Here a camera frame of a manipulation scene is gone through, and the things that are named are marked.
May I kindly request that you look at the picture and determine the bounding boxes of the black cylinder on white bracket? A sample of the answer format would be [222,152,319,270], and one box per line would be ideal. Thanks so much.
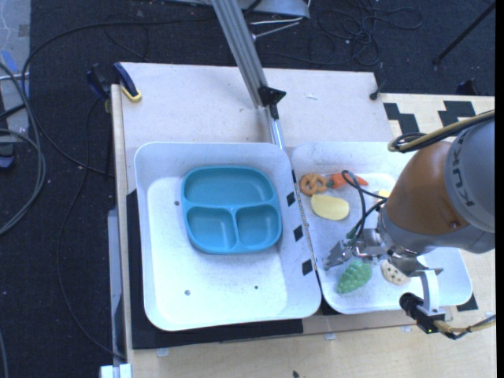
[398,267,448,335]

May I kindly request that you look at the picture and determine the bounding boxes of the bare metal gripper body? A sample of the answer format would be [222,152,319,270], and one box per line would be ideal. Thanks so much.
[353,228,419,261]

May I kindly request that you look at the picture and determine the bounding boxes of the orange pretzel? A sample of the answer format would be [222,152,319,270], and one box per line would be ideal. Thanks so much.
[298,172,328,198]

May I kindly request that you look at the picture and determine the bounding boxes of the green grapes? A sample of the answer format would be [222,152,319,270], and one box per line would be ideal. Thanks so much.
[335,258,373,295]

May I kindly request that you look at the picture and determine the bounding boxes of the blue divided plate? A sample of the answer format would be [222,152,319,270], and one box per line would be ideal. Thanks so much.
[180,165,284,256]

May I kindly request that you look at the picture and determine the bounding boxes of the orange carrot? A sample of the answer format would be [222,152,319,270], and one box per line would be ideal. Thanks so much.
[326,172,369,190]

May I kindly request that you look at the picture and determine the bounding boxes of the white plastic tray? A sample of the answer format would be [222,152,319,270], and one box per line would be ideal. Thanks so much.
[133,141,322,332]
[291,141,473,316]

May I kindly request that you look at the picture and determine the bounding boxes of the pale wood board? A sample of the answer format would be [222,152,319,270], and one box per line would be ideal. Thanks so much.
[117,61,418,336]

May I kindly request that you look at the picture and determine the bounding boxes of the beige chocolate chip biscuit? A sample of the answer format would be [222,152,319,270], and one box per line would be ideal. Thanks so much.
[380,258,411,287]

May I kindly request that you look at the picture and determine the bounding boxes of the yellow potato chip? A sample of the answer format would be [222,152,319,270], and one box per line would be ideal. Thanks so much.
[310,193,350,222]

